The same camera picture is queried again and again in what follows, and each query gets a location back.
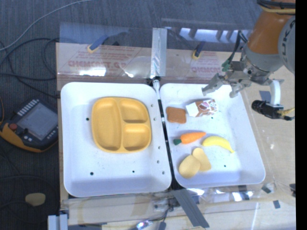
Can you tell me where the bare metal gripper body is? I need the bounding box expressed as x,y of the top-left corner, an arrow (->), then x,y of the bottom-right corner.
222,60 -> 273,86

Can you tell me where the white and orange carton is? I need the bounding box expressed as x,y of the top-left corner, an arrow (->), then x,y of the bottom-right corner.
185,99 -> 219,118

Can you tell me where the brown toast slice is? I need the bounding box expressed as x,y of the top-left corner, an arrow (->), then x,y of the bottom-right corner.
165,106 -> 187,125

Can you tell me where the white plastic tray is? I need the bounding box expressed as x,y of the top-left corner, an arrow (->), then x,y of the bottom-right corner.
159,82 -> 266,189
60,81 -> 173,198

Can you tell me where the yellow banana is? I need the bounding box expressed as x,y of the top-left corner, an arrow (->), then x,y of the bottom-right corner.
201,136 -> 236,154

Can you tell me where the orange carrot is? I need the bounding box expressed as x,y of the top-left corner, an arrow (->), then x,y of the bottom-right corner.
173,131 -> 207,145

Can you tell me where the yellow potato chip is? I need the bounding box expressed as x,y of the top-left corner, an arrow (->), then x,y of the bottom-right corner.
178,154 -> 201,179
192,147 -> 212,172
25,192 -> 47,207

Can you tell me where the yellow divided plate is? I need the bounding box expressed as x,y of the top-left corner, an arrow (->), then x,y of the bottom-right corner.
91,96 -> 153,153

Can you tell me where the brown cardboard board red print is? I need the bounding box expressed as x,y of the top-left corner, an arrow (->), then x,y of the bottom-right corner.
55,42 -> 296,225

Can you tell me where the black cylinder on white bracket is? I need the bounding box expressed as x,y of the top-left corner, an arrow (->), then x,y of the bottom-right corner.
251,79 -> 285,119

